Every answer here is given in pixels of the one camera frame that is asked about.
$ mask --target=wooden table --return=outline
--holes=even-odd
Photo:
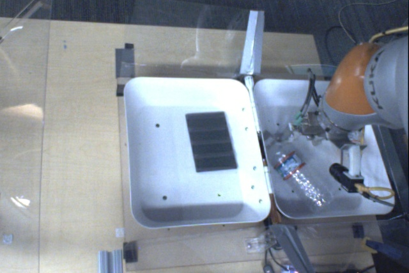
[[[174,58],[173,55],[179,61],[180,56],[186,55],[171,46],[173,54],[169,55],[169,51],[163,51],[169,45],[153,36],[175,36],[179,43],[185,40],[185,48],[190,49],[194,33],[194,29],[171,27],[50,23],[38,213],[40,257],[34,251],[16,260],[10,253],[1,264],[5,267],[3,272],[38,272],[38,268],[41,273],[96,272],[100,250],[122,248],[122,228],[129,224],[129,217],[124,217],[123,208],[115,48],[132,42],[138,49],[159,54],[164,61]],[[264,65],[273,66],[278,72],[285,72],[284,64],[288,63],[319,63],[313,37],[309,35],[265,33],[263,58]],[[128,214],[129,210],[125,209],[125,216]],[[31,228],[35,232],[38,226],[33,224]],[[226,247],[237,245],[226,244]],[[147,259],[152,267],[158,256],[151,254]],[[321,260],[342,262],[356,260],[357,256],[363,267],[372,263],[369,253],[363,252],[326,256]],[[250,261],[212,265],[198,258],[200,266],[149,272],[262,272],[259,256]],[[22,261],[28,259],[32,266],[22,269]]]

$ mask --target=yellow cable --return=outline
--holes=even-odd
[[[356,183],[354,186],[355,186],[355,188],[357,188],[359,193],[365,192],[365,193],[369,194],[371,197],[379,199],[379,200],[385,200],[385,199],[389,199],[389,198],[392,198],[393,196],[395,196],[395,192],[390,188],[366,187],[365,185],[360,184],[360,183]],[[386,191],[386,192],[389,192],[389,195],[381,197],[381,196],[377,196],[377,195],[373,194],[371,191]]]
[[[369,42],[372,43],[376,39],[379,39],[385,35],[393,35],[395,33],[401,33],[401,32],[408,32],[408,26],[397,27],[396,29],[390,29],[390,30],[386,30],[385,32],[379,32],[375,34],[372,38],[370,38]]]

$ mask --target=black cable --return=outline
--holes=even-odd
[[[368,266],[368,267],[364,268],[363,270],[358,271],[358,273],[365,273],[368,270],[373,269],[373,268],[375,268],[375,265]]]
[[[271,259],[276,263],[278,266],[280,266],[282,269],[287,270],[288,268],[285,267],[283,264],[280,264],[278,261],[275,260],[273,256],[273,252],[271,251],[271,248],[268,248],[268,252],[270,253]]]
[[[301,116],[305,116],[305,114],[307,113],[309,103],[311,102],[311,97],[313,97],[313,94],[315,91],[315,86],[314,86],[315,85],[315,74],[310,68],[308,69],[308,74],[309,74],[308,92],[307,92],[307,96],[305,98],[304,104],[302,105],[301,110],[300,110]]]
[[[267,263],[267,252],[268,252],[268,250],[266,249],[265,254],[264,254],[264,265],[268,265],[268,263]]]
[[[317,91],[316,91],[315,86],[314,86],[313,87],[313,100],[314,100],[314,103],[316,104],[317,107],[320,104],[320,98],[321,97],[317,94]]]

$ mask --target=white tray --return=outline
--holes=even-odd
[[[125,87],[132,213],[148,228],[260,222],[270,196],[249,93],[231,79],[138,77]],[[185,115],[224,111],[237,169],[196,172]]]
[[[316,81],[319,95],[323,94],[327,86],[328,82]],[[273,160],[269,151],[271,144],[269,136],[285,129],[286,124],[293,120],[304,103],[307,90],[308,81],[264,79],[255,85],[254,98],[270,167],[273,165]],[[311,101],[311,110],[315,109]],[[365,142],[367,148],[362,152],[361,166],[365,185],[390,188],[385,165],[371,126],[365,128]],[[305,201],[291,191],[289,183],[283,181],[280,175],[271,169],[275,202],[285,216],[292,219],[346,217],[387,214],[392,210],[392,207],[375,203],[357,193],[347,193],[340,188],[340,184],[330,175],[329,167],[335,162],[340,162],[341,152],[330,141],[323,141],[319,146],[313,146],[304,136],[300,136],[293,146],[306,163],[306,167],[309,166],[309,171],[327,186],[334,199],[329,206],[314,212],[309,209]],[[394,199],[389,199],[388,202],[394,203]]]

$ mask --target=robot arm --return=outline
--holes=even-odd
[[[318,121],[330,139],[367,124],[408,134],[408,37],[354,47],[322,98]]]

